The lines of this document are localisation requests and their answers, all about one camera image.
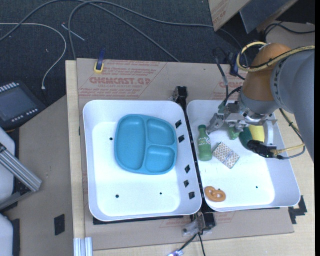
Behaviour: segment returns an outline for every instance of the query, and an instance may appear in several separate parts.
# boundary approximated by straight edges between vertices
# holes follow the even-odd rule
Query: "white cable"
[[[0,25],[12,25],[12,26],[16,26],[18,25],[19,23],[0,23]],[[42,90],[46,90],[46,87],[45,87],[45,80],[46,80],[46,77],[47,75],[49,74],[49,72],[58,64],[59,61],[61,61],[61,59],[64,57],[65,53],[66,53],[66,50],[67,50],[67,42],[66,42],[66,39],[64,38],[64,36],[56,29],[54,29],[53,27],[50,27],[50,26],[47,26],[47,25],[44,25],[44,24],[38,24],[38,23],[22,23],[21,25],[25,26],[41,26],[41,27],[45,27],[45,28],[48,28],[48,29],[51,29],[53,30],[54,32],[58,33],[59,36],[63,39],[64,41],[64,50],[63,50],[63,53],[62,55],[60,56],[60,58],[49,68],[49,70],[45,73],[43,79],[42,79],[42,87],[41,89]]]

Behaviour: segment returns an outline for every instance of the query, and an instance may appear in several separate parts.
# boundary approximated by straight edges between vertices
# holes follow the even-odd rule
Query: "bottle cap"
[[[207,127],[204,125],[204,124],[202,124],[202,125],[199,125],[199,127],[198,127],[198,129],[207,129]]]

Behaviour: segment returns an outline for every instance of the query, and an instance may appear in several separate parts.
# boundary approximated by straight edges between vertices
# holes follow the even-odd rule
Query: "blue clip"
[[[106,53],[106,48],[103,48],[100,51],[100,56],[98,61],[95,63],[94,65],[94,72],[97,74],[101,74],[104,70],[105,64],[104,64],[104,57],[105,57],[105,53]]]

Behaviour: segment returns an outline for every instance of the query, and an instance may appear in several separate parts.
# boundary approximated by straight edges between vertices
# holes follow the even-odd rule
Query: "green object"
[[[249,127],[243,128],[243,132],[240,133],[239,139],[241,144],[248,150],[248,142],[253,140]]]
[[[235,132],[235,129],[233,127],[229,127],[229,136],[232,141],[237,139],[239,135],[240,132]]]
[[[211,151],[211,140],[207,134],[207,127],[205,125],[200,125],[198,130],[200,132],[198,137],[199,160],[210,161],[213,155]]]

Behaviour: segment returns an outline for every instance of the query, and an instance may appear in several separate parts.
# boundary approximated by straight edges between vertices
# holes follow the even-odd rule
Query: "green bottle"
[[[198,130],[200,132],[198,137],[198,158],[200,161],[210,161],[213,155],[211,151],[211,140],[207,134],[207,127],[202,124],[198,127]]]

